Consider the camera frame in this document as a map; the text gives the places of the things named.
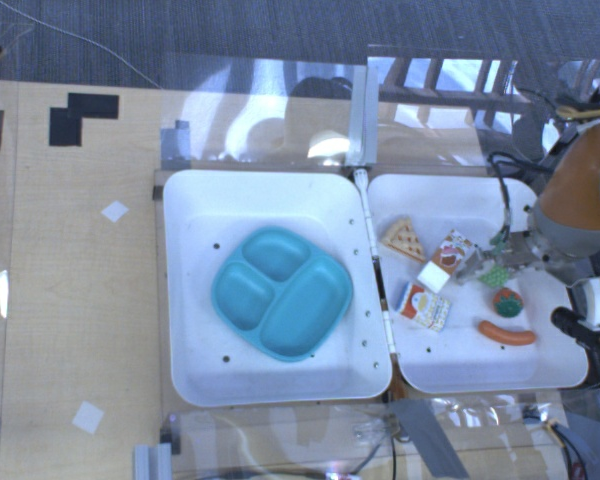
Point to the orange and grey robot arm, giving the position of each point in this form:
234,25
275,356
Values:
575,183

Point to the white carton with brown print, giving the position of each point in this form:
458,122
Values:
442,263

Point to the green patterned packet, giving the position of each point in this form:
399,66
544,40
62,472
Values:
495,275

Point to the black cylinder on white bracket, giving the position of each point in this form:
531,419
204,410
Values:
580,329

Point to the blue divided plate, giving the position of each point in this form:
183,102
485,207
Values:
300,313

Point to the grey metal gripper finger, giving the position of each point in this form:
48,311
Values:
481,255
466,273

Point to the white carton with orange print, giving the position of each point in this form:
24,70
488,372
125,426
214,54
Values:
425,308

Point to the thin black and white rod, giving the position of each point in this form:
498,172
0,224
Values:
369,228

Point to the toy pizza slice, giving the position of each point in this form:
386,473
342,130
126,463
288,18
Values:
405,243

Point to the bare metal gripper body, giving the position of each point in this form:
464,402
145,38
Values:
522,254

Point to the red and green toy tomato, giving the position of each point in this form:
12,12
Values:
507,303

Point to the white plastic tray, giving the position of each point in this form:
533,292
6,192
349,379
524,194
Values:
460,368
200,198

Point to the orange toy sausage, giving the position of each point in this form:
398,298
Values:
507,335

